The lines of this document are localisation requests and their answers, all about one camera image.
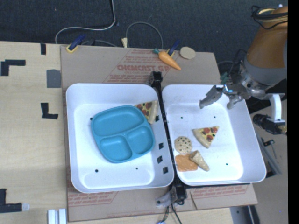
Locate brown cardboard board red print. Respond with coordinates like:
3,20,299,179
60,45,258,223

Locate thin black rod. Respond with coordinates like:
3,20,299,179
155,79,178,189

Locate black block with thin wires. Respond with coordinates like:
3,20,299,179
173,184,188,202
149,71,164,87

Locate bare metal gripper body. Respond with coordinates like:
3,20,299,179
223,70,269,100

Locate beige dotted biscuit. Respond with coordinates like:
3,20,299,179
174,136,193,154

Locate beige toy cone wedge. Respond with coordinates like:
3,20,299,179
189,150,210,172

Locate tan round biscuit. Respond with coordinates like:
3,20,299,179
179,46,196,60

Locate white plastic tray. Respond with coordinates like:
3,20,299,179
161,84,267,187
65,83,175,194

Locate toy pizza slice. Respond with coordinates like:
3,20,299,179
192,126,220,149
134,100,158,125

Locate orange flat toy slice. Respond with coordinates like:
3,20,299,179
175,154,199,173

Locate orange toy carrot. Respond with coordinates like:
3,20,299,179
152,48,182,71

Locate blue divided plate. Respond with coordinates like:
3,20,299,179
91,105,156,164

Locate black cylinder on white bracket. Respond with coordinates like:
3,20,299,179
252,93,287,136

